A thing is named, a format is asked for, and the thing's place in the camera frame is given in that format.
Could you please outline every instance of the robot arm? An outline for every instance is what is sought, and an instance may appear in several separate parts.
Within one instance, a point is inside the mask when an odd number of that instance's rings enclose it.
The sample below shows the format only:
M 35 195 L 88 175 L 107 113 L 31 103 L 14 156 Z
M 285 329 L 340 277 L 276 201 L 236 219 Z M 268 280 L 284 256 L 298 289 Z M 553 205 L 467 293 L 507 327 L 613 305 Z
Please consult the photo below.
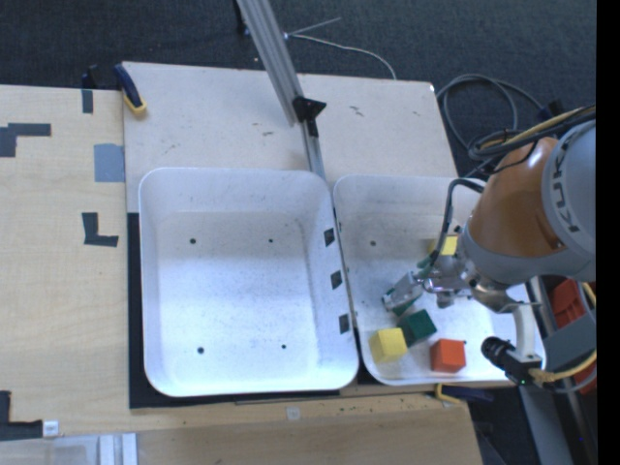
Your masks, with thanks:
M 496 313 L 512 313 L 516 347 L 491 337 L 482 352 L 510 379 L 531 383 L 531 369 L 541 366 L 534 353 L 536 321 L 531 307 L 512 299 L 508 289 L 542 275 L 596 281 L 596 119 L 588 114 L 586 120 L 579 115 L 559 139 L 525 136 L 514 148 L 510 141 L 502 143 L 506 154 L 486 185 L 477 189 L 470 183 L 481 194 L 458 230 L 455 252 L 441 254 L 450 224 L 449 194 L 438 246 L 418 264 L 418 273 L 406 274 L 384 295 L 386 308 L 426 290 L 442 307 L 466 295 Z M 456 181 L 467 185 L 468 180 Z

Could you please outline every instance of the red object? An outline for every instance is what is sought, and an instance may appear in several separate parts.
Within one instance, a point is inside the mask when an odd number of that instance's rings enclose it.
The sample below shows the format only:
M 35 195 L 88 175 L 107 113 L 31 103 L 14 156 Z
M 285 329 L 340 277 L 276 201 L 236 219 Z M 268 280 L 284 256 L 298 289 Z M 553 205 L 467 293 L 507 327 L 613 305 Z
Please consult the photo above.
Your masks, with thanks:
M 465 341 L 439 339 L 430 347 L 430 365 L 437 372 L 458 372 L 466 365 Z
M 590 288 L 596 294 L 596 283 L 591 283 Z M 555 323 L 559 328 L 567 326 L 572 321 L 585 314 L 583 303 L 581 299 L 579 299 L 579 289 L 573 279 L 565 279 L 547 295 L 551 303 L 553 315 L 555 316 Z M 597 362 L 593 361 L 589 366 L 574 374 L 574 381 L 579 384 L 592 373 L 596 366 Z M 597 380 L 595 378 L 589 385 L 582 387 L 579 392 L 581 394 L 587 394 L 592 389 L 596 389 L 596 387 Z

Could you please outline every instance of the white wire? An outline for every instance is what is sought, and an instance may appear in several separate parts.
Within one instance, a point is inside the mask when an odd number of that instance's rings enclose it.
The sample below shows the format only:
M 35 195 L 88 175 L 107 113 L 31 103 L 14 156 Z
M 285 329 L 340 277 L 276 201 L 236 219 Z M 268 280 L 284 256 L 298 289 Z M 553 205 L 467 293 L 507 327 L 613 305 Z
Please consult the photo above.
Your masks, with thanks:
M 302 27 L 301 29 L 297 29 L 292 31 L 291 33 L 284 33 L 284 39 L 286 40 L 290 35 L 300 35 L 305 33 L 306 31 L 310 31 L 312 29 L 317 29 L 318 27 L 327 26 L 328 24 L 333 24 L 334 22 L 338 22 L 342 17 L 336 17 L 330 20 L 324 20 L 323 22 L 319 22 L 318 24 L 312 24 L 308 27 Z
M 313 36 L 306 36 L 306 35 L 291 33 L 291 34 L 287 34 L 287 37 L 300 38 L 302 40 L 308 40 L 310 42 L 316 42 L 316 43 L 320 43 L 323 45 L 328 45 L 330 47 L 336 47 L 336 48 L 340 48 L 343 50 L 358 51 L 359 53 L 365 53 L 366 55 L 370 55 L 371 57 L 375 57 L 376 59 L 380 60 L 389 69 L 389 72 L 391 73 L 392 78 L 396 80 L 396 72 L 392 69 L 392 67 L 389 65 L 386 59 L 384 59 L 383 57 L 380 57 L 379 55 L 377 55 L 376 53 L 373 53 L 372 51 L 364 50 L 362 48 L 356 48 L 354 46 L 338 45 L 337 43 L 329 42 L 327 40 L 322 40 L 320 38 L 314 38 Z

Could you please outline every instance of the cable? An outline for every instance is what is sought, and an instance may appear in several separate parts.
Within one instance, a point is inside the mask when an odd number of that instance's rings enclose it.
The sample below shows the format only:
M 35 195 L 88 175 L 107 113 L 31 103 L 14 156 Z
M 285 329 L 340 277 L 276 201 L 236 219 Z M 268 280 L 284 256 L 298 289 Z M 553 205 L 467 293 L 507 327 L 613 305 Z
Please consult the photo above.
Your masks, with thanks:
M 333 24 L 334 22 L 339 21 L 341 18 L 342 17 L 336 17 L 334 19 L 324 20 L 323 22 L 319 22 L 318 24 L 312 24 L 311 26 L 302 27 L 301 29 L 297 29 L 295 31 L 292 31 L 291 33 L 284 33 L 284 39 L 286 40 L 287 38 L 289 38 L 290 35 L 300 35 L 312 29 L 317 29 L 319 27 L 327 26 L 328 24 Z
M 507 164 L 505 166 L 502 166 L 499 169 L 486 170 L 486 166 L 491 164 L 491 161 L 489 160 L 488 162 L 484 162 L 483 164 L 480 164 L 480 166 L 478 166 L 476 168 L 476 171 L 481 171 L 482 173 L 484 173 L 484 175 L 493 175 L 493 174 L 497 174 L 497 173 L 499 173 L 501 171 L 505 171 L 506 169 L 509 169 L 511 167 L 518 166 L 519 164 L 523 164 L 523 162 L 525 162 L 527 159 L 529 159 L 530 156 L 532 155 L 532 153 L 534 153 L 534 150 L 536 149 L 536 146 L 538 145 L 538 142 L 539 141 L 536 140 L 536 141 L 534 141 L 532 143 L 532 146 L 530 147 L 528 152 L 523 157 L 521 157 L 521 160 L 517 160 L 516 162 L 512 162 L 511 164 Z
M 581 389 L 584 389 L 586 386 L 588 386 L 596 378 L 597 378 L 597 367 L 595 365 L 594 369 L 592 370 L 592 372 L 590 372 L 588 377 L 586 377 L 579 384 L 577 384 L 575 386 L 572 386 L 572 387 L 554 387 L 553 389 L 550 389 L 550 391 L 554 392 L 554 393 L 559 393 L 559 394 L 566 394 L 568 392 L 576 392 L 576 391 L 579 391 Z
M 581 283 L 581 287 L 583 288 L 583 290 L 586 292 L 586 294 L 590 298 L 590 301 L 592 301 L 592 304 L 594 306 L 597 306 L 597 296 L 592 291 L 592 287 L 588 283 Z
M 452 221 L 452 193 L 454 192 L 454 188 L 456 186 L 465 186 L 471 190 L 476 191 L 477 193 L 482 193 L 484 187 L 477 182 L 470 181 L 469 179 L 464 178 L 456 178 L 453 179 L 448 186 L 448 196 L 446 197 L 446 207 L 444 210 L 444 220 L 442 223 L 442 227 L 439 233 L 439 238 L 437 239 L 437 243 L 435 244 L 435 249 L 428 254 L 424 259 L 418 262 L 418 268 L 421 271 L 416 274 L 417 278 L 423 278 L 433 267 L 437 258 L 440 256 L 442 249 L 444 248 L 444 243 L 446 242 L 446 236 L 450 231 L 450 223 Z
M 560 379 L 564 379 L 566 377 L 571 377 L 577 372 L 581 372 L 584 368 L 587 368 L 597 359 L 597 351 L 593 350 L 592 354 L 584 359 L 579 365 L 570 368 L 568 370 L 563 370 L 562 372 L 547 372 L 546 370 L 542 370 L 540 368 L 533 368 L 530 370 L 530 375 L 534 378 L 535 382 L 539 383 L 554 383 L 559 381 Z
M 468 154 L 472 160 L 488 161 L 542 138 L 557 137 L 572 127 L 596 118 L 596 105 L 576 108 L 523 131 L 499 131 L 474 139 Z
M 359 53 L 365 53 L 366 55 L 370 55 L 371 57 L 375 57 L 376 59 L 380 60 L 389 69 L 389 73 L 391 74 L 392 78 L 394 80 L 397 80 L 396 72 L 392 69 L 392 67 L 389 65 L 386 59 L 384 59 L 383 57 L 380 57 L 379 55 L 377 55 L 376 53 L 373 53 L 372 51 L 364 50 L 362 48 L 356 48 L 354 46 L 338 45 L 336 43 L 329 42 L 328 40 L 322 40 L 320 38 L 315 38 L 313 36 L 307 36 L 307 35 L 301 35 L 298 33 L 289 33 L 286 36 L 290 38 L 300 38 L 301 40 L 308 40 L 310 42 L 316 42 L 316 43 L 320 43 L 323 45 L 328 45 L 330 47 L 340 48 L 343 50 L 358 51 Z
M 519 95 L 523 96 L 530 103 L 532 103 L 538 110 L 541 110 L 543 108 L 543 105 L 538 100 L 536 100 L 532 95 L 522 90 L 518 86 L 515 86 L 508 82 L 495 79 L 493 77 L 481 75 L 481 74 L 466 74 L 466 75 L 456 77 L 455 79 L 451 80 L 446 86 L 440 89 L 435 96 L 437 98 L 437 101 L 440 103 L 440 106 L 443 108 L 446 123 L 448 124 L 454 137 L 465 149 L 469 148 L 470 143 L 465 142 L 465 140 L 458 133 L 458 130 L 454 127 L 454 123 L 452 122 L 452 119 L 450 117 L 448 97 L 449 97 L 449 93 L 451 92 L 453 88 L 455 88 L 456 86 L 462 85 L 464 83 L 467 83 L 467 82 L 486 82 L 490 84 L 491 86 L 495 87 L 496 89 L 498 89 L 502 93 L 502 95 L 504 96 L 504 98 L 507 100 L 507 102 L 509 103 L 511 107 L 511 112 L 512 112 L 512 127 L 511 128 L 515 131 L 518 129 L 518 113 L 517 113 L 516 104 L 514 103 L 514 100 L 512 99 L 512 96 L 509 90 L 512 90 L 518 93 Z

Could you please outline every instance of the black tape marking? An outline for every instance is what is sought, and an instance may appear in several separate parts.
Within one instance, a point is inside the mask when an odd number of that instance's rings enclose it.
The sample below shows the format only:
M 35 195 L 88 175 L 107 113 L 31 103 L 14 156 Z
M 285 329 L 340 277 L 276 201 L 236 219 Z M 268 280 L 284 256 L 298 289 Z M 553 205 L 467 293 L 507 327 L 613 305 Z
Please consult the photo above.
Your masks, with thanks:
M 0 441 L 17 441 L 20 439 L 38 439 L 43 437 L 43 421 L 11 422 L 9 407 L 11 392 L 0 391 Z
M 18 136 L 51 136 L 51 124 L 9 123 L 6 128 L 0 128 L 0 157 L 16 156 Z
M 81 90 L 81 111 L 82 113 L 93 113 L 94 102 L 93 92 L 89 89 Z
M 84 232 L 86 234 L 84 244 L 116 247 L 118 236 L 99 235 L 99 215 L 97 212 L 82 212 L 81 220 L 84 223 Z
M 351 323 L 349 322 L 349 315 L 348 314 L 342 314 L 340 317 L 338 317 L 338 322 L 340 324 L 340 333 L 341 334 L 344 334 L 345 332 L 347 332 L 351 328 Z
M 95 182 L 125 182 L 124 147 L 103 143 L 95 145 Z
M 14 158 L 16 155 L 17 137 L 9 128 L 0 128 L 0 157 Z
M 331 243 L 333 243 L 336 240 L 336 234 L 333 228 L 325 231 L 324 237 L 325 237 L 325 246 L 329 246 Z
M 342 272 L 338 270 L 331 274 L 331 288 L 335 290 L 338 286 L 342 284 Z

